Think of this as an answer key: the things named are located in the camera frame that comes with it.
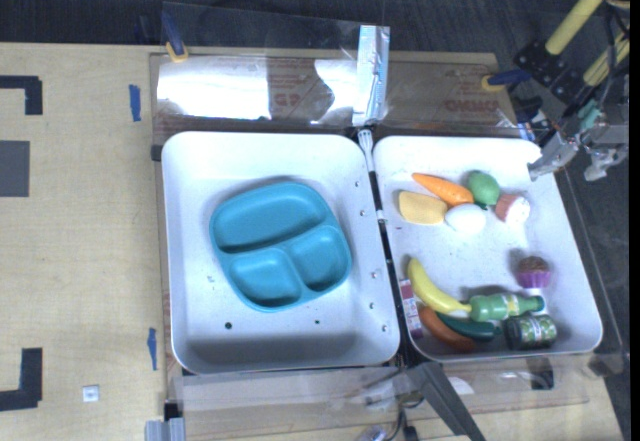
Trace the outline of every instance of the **yellow pole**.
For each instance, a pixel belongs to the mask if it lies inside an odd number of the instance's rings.
[[[551,55],[560,55],[575,37],[602,0],[578,0],[545,44]]]
[[[622,61],[627,55],[629,55],[629,48],[631,43],[628,39],[622,39],[624,34],[620,33],[616,38],[616,60]],[[609,66],[607,61],[609,60],[608,51],[605,50],[600,57],[598,57],[587,71],[582,75],[584,82],[592,87],[595,87],[602,82],[609,74]]]

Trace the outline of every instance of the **blue plate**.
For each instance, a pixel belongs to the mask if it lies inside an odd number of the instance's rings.
[[[280,311],[339,286],[351,252],[337,219],[311,187],[283,182],[239,194],[211,216],[222,270],[248,306]]]

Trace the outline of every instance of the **carrot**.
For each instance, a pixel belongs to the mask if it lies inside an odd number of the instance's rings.
[[[433,192],[450,207],[473,203],[473,194],[462,185],[428,174],[413,173],[411,176],[425,189]]]
[[[424,325],[434,338],[446,343],[458,352],[472,352],[476,348],[475,342],[471,338],[458,334],[453,329],[438,318],[436,312],[429,306],[424,306],[418,311],[420,322]]]

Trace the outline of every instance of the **cucumber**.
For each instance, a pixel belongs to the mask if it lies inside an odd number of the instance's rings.
[[[474,322],[473,320],[461,320],[443,315],[439,312],[436,314],[449,329],[476,341],[491,341],[496,335],[502,334],[502,329],[494,325],[493,322]]]

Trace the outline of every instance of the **green can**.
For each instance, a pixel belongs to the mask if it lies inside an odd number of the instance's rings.
[[[504,334],[511,350],[546,349],[556,341],[558,330],[549,315],[527,313],[506,320]]]

